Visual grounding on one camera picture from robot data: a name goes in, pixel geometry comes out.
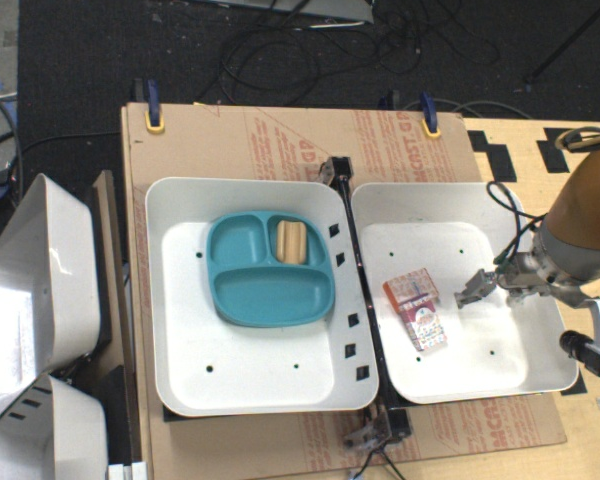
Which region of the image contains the black cylinder on white bracket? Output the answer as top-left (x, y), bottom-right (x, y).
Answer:
top-left (559, 297), bottom-right (600, 378)

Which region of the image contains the blue divided plate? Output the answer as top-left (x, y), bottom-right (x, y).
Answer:
top-left (205, 210), bottom-right (337, 329)

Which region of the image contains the black block with thin wires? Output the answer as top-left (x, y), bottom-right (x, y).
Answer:
top-left (322, 155), bottom-right (354, 185)
top-left (343, 406), bottom-right (413, 450)

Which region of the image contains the white plastic tray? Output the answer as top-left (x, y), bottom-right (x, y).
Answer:
top-left (0, 172), bottom-right (102, 423)
top-left (0, 373), bottom-right (109, 480)
top-left (350, 182), bottom-right (580, 405)
top-left (144, 176), bottom-right (380, 417)

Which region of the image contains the brown cardboard board, red print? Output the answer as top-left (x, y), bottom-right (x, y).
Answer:
top-left (121, 101), bottom-right (568, 480)

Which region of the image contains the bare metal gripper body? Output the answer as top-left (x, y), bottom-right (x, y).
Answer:
top-left (494, 250), bottom-right (556, 306)

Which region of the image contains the orange and white carton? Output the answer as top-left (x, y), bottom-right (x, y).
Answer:
top-left (382, 267), bottom-right (449, 353)

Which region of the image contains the tan hot dog bun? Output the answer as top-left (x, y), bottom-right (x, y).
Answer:
top-left (275, 219), bottom-right (309, 265)

